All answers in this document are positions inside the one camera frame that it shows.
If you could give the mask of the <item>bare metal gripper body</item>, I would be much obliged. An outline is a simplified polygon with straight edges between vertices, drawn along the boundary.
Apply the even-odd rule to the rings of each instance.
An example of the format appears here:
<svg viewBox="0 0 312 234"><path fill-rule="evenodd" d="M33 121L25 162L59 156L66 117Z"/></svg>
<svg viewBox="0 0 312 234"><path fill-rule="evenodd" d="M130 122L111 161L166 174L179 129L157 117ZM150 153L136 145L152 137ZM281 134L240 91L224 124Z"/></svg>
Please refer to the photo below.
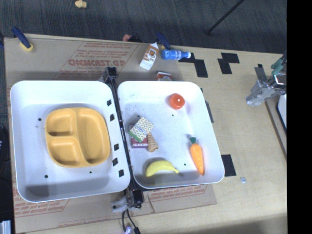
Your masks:
<svg viewBox="0 0 312 234"><path fill-rule="evenodd" d="M283 74L273 75L269 78L268 85L274 92L284 95L287 92L287 76Z"/></svg>

